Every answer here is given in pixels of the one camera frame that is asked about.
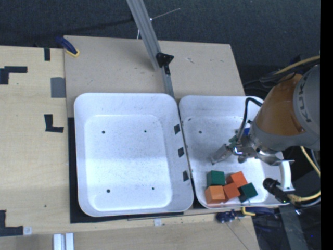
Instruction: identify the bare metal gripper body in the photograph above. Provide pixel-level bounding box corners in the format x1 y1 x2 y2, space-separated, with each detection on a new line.
230 136 284 166

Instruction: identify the white plastic tray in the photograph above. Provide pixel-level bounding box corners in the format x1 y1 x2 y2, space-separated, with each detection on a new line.
73 92 195 218
178 95 290 210

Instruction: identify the orange cube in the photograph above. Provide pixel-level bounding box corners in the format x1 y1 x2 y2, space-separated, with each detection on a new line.
204 185 226 205
226 171 249 189
223 182 241 201

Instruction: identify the green cube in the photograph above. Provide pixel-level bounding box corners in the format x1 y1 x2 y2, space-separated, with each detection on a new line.
237 182 259 204
206 170 226 188

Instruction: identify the pale wood board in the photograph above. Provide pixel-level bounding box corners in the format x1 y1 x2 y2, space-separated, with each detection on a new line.
63 35 253 228

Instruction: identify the black cylinder on white bracket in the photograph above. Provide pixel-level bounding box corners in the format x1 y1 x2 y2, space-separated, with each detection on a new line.
262 158 296 204

